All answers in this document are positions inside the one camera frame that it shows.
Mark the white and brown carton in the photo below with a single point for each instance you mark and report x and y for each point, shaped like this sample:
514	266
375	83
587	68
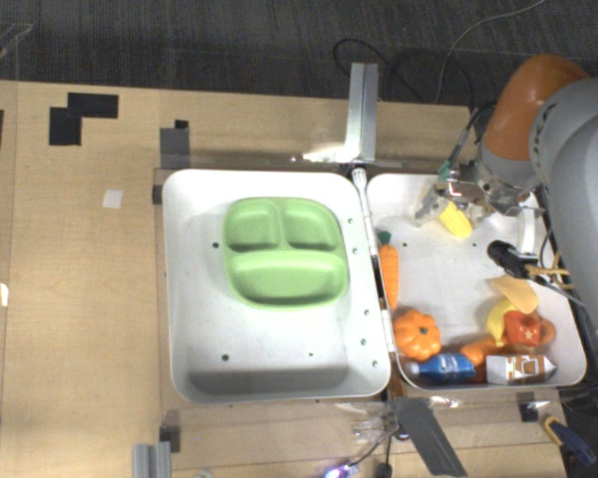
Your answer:
518	369

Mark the yellow flat chip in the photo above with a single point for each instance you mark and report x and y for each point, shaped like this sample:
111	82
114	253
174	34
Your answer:
518	292

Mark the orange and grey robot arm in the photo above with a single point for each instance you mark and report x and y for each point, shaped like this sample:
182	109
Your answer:
573	167

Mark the yellow corn cob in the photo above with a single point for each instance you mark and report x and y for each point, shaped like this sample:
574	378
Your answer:
456	222

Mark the yellow banana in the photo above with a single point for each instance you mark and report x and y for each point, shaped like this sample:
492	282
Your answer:
497	319

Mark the red cup with star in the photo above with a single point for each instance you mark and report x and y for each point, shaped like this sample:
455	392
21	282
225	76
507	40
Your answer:
525	331

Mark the green divided plate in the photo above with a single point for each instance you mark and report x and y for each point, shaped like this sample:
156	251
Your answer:
284	277

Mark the orange pumpkin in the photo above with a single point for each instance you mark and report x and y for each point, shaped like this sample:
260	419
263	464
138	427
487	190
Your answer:
416	334

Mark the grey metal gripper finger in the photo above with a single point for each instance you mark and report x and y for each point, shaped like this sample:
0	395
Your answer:
477	213
428	207

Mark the orange carrot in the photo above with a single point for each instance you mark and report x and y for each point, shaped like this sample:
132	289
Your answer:
389	272

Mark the white plastic tray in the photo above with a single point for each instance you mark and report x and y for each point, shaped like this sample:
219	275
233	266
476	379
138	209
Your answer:
443	277
259	346

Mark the blue bottle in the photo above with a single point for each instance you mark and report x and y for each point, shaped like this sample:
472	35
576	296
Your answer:
446	366

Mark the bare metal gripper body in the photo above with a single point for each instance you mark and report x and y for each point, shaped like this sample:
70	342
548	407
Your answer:
488	192

